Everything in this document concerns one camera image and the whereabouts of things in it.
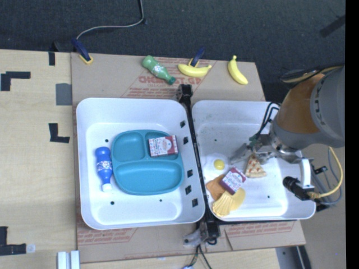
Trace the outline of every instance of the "blue plate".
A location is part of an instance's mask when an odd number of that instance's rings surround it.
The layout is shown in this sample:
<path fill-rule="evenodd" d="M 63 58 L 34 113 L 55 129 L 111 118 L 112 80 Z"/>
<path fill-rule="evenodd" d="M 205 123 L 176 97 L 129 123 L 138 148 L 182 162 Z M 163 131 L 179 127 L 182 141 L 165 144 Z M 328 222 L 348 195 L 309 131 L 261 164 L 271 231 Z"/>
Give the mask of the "blue plate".
<path fill-rule="evenodd" d="M 181 154 L 150 156 L 148 139 L 169 136 L 161 131 L 138 130 L 120 133 L 112 143 L 113 174 L 128 194 L 154 195 L 178 188 L 184 179 Z"/>

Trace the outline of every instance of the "light wood surface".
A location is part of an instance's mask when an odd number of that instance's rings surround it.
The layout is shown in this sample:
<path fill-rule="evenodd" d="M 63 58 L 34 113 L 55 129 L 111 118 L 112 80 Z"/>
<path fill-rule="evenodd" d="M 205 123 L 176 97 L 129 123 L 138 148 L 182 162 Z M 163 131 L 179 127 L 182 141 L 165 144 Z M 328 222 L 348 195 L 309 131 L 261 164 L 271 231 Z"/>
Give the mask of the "light wood surface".
<path fill-rule="evenodd" d="M 0 268 L 56 268 L 56 254 L 76 250 L 72 106 L 56 106 L 56 84 L 71 83 L 70 54 L 0 50 L 0 73 L 30 71 L 0 91 L 0 226 L 8 244 L 34 253 L 1 256 Z M 50 142 L 49 123 L 70 143 Z M 211 253 L 213 268 L 279 268 L 275 249 Z M 83 264 L 81 268 L 182 268 L 192 256 Z M 196 269 L 206 268 L 200 257 Z"/>

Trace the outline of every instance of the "yellow cable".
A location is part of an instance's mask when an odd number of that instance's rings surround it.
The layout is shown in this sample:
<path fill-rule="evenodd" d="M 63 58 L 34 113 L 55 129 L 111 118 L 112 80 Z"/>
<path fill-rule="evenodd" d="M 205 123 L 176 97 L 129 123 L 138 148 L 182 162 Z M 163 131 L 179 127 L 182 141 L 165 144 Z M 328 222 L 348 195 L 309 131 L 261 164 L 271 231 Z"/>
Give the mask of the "yellow cable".
<path fill-rule="evenodd" d="M 310 198 L 311 198 L 312 200 L 317 199 L 317 198 L 322 198 L 322 197 L 329 196 L 329 195 L 333 194 L 334 192 L 336 192 L 336 191 L 339 189 L 339 187 L 342 185 L 343 178 L 344 178 L 344 172 L 343 172 L 342 165 L 340 164 L 340 161 L 339 161 L 337 155 L 335 154 L 334 150 L 333 150 L 331 147 L 329 147 L 329 150 L 330 150 L 330 152 L 332 153 L 332 155 L 333 155 L 335 161 L 336 161 L 337 164 L 338 164 L 338 168 L 339 168 L 339 171 L 340 171 L 340 179 L 339 179 L 339 182 L 338 182 L 338 184 L 337 184 L 336 187 L 334 187 L 331 191 L 328 191 L 328 192 L 326 192 L 326 193 L 309 192 L 308 195 L 310 196 Z"/>

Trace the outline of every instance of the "cardboard box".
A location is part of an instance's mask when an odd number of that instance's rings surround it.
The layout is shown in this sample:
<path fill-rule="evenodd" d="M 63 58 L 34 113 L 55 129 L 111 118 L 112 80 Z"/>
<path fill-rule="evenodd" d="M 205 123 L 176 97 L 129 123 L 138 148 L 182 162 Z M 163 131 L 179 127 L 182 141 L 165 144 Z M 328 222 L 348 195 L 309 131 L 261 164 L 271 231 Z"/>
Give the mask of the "cardboard box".
<path fill-rule="evenodd" d="M 238 63 L 248 85 L 233 81 L 227 70 L 228 61 L 206 61 L 209 73 L 202 78 L 186 77 L 179 63 L 187 59 L 155 57 L 176 82 L 169 86 L 142 67 L 144 57 L 91 54 L 94 61 L 85 64 L 77 53 L 71 53 L 72 100 L 74 113 L 74 149 L 77 193 L 77 248 L 81 263 L 193 254 L 194 248 L 183 245 L 183 237 L 196 229 L 196 224 L 167 225 L 147 228 L 94 230 L 82 220 L 76 141 L 76 106 L 86 98 L 151 98 L 175 99 L 179 84 L 190 84 L 192 103 L 212 100 L 264 100 L 254 63 Z M 258 222 L 220 226 L 221 236 L 207 252 L 225 252 L 305 244 L 299 221 Z"/>

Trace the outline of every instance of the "white tray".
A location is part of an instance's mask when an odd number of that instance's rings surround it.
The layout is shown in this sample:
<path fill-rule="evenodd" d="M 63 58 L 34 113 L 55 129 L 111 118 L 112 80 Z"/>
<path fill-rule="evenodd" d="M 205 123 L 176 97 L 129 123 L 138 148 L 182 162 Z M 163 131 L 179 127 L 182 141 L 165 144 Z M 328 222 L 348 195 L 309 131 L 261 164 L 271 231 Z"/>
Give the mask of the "white tray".
<path fill-rule="evenodd" d="M 94 229 L 193 223 L 205 204 L 184 107 L 173 100 L 89 98 L 76 109 L 81 214 Z M 185 178 L 174 191 L 152 196 L 122 192 L 112 176 L 111 192 L 101 190 L 94 151 L 111 148 L 121 132 L 152 129 L 176 135 Z"/>
<path fill-rule="evenodd" d="M 226 173 L 230 168 L 228 158 L 243 143 L 249 142 L 260 128 L 267 102 L 208 101 L 197 102 L 192 109 L 205 183 Z M 213 168 L 213 161 L 221 157 L 227 161 L 223 171 Z M 234 164 L 244 172 L 247 161 Z M 246 197 L 241 207 L 223 221 L 274 221 L 308 219 L 315 212 L 315 203 L 301 201 L 284 188 L 286 176 L 300 179 L 300 166 L 282 159 L 270 159 L 263 165 L 267 176 L 247 178 L 243 184 Z M 207 191 L 209 206 L 214 202 Z"/>

